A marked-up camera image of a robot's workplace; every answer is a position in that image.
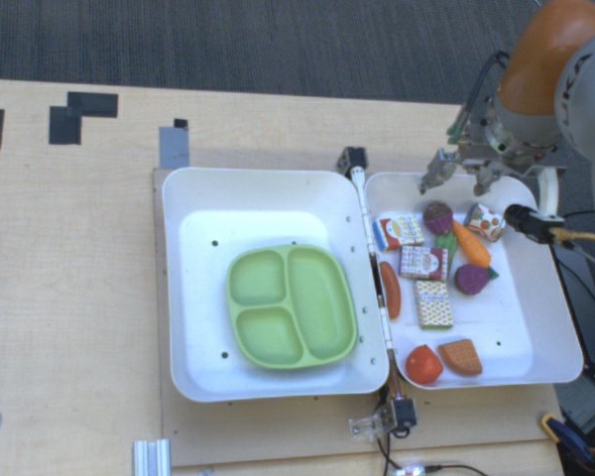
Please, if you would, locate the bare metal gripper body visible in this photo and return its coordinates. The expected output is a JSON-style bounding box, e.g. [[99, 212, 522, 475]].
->
[[454, 106, 549, 178]]

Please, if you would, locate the white can with orange print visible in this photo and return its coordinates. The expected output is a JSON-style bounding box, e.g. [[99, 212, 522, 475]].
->
[[463, 201, 507, 243]]

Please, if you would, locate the purple cupcake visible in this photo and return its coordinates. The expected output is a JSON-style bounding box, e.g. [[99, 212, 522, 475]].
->
[[421, 200, 454, 236]]

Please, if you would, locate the orange carrot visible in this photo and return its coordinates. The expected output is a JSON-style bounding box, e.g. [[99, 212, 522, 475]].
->
[[433, 218, 493, 270]]

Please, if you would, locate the red and yellow carton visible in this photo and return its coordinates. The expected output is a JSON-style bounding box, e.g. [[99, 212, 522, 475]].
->
[[372, 211, 426, 253]]

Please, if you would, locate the pink and white carton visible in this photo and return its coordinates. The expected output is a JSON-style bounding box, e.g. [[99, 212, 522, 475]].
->
[[398, 244, 450, 283]]

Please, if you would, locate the purple beet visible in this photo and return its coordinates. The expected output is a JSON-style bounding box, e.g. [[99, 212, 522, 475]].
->
[[453, 263, 501, 297]]

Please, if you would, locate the red sausage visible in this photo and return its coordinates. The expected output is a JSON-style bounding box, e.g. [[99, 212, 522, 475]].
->
[[378, 260, 403, 320]]

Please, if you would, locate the yellow patterned carton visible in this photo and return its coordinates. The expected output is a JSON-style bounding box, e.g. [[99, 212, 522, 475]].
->
[[413, 279, 454, 331]]

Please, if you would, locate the white plastic tray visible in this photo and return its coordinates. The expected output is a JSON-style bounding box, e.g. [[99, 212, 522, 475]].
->
[[161, 167, 391, 404], [364, 171, 585, 390]]

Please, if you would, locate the orange waffle slice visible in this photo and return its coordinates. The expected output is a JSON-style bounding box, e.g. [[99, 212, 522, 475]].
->
[[436, 338, 484, 378]]

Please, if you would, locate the red tomato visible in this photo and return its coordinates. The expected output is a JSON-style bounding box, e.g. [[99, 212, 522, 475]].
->
[[405, 344, 445, 386]]

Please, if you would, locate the green divided plate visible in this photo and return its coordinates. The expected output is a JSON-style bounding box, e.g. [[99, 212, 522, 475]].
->
[[225, 244, 359, 370]]

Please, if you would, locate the black cylinder on white bracket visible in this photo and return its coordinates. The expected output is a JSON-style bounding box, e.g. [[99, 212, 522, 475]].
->
[[504, 167, 566, 245]]

